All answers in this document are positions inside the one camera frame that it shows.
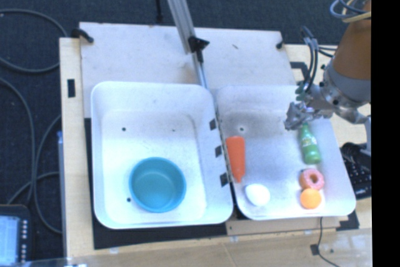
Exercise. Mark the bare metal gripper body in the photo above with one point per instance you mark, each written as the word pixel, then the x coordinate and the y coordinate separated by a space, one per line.
pixel 331 103

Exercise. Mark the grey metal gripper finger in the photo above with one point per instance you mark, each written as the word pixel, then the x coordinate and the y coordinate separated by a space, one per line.
pixel 305 115
pixel 290 117

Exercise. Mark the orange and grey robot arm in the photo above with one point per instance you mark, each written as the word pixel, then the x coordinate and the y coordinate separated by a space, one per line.
pixel 353 53

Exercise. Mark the green bottle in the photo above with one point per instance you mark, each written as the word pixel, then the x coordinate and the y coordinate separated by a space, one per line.
pixel 310 147

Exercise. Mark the white plastic tray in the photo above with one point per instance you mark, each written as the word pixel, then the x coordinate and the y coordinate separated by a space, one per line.
pixel 150 109
pixel 275 147

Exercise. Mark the pink doughnut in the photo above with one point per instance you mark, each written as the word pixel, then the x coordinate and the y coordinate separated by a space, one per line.
pixel 312 179

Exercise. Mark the orange carrot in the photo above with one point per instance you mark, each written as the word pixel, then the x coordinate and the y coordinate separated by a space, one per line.
pixel 236 156

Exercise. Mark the orange fruit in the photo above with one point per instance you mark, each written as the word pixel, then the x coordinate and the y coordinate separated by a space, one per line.
pixel 310 199

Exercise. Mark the white egg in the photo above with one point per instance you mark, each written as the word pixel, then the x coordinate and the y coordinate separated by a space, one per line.
pixel 257 194

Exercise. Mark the thin black and white rod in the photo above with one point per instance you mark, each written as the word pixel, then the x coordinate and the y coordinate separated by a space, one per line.
pixel 203 75

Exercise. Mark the blue bowl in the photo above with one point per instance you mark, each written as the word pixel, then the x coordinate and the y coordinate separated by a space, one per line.
pixel 157 186

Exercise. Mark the pale wooden board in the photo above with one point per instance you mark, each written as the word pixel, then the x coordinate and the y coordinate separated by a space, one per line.
pixel 72 140

